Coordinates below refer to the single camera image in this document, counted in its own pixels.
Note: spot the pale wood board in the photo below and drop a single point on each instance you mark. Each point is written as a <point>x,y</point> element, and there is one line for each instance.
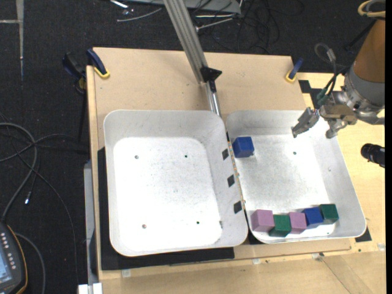
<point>147,84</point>

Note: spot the green cube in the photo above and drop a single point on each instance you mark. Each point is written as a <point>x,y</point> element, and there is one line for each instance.
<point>281,224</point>
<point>329,213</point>

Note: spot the pink cube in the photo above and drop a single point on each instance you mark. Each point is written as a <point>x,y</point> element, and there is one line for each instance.
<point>297,221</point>
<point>262,220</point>

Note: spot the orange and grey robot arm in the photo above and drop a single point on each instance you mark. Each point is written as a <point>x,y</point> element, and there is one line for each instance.
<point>370,57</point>

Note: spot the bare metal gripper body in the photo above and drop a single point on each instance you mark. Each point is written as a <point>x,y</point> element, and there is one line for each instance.
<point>338,110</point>

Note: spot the white plastic tray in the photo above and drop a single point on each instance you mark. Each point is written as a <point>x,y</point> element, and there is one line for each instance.
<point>281,179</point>
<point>165,191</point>

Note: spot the blue cube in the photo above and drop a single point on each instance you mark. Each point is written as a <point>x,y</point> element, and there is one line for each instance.
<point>313,217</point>
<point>242,147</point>

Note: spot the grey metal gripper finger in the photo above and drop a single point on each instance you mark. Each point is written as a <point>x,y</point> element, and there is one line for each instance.
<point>306,121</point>
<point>335,128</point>

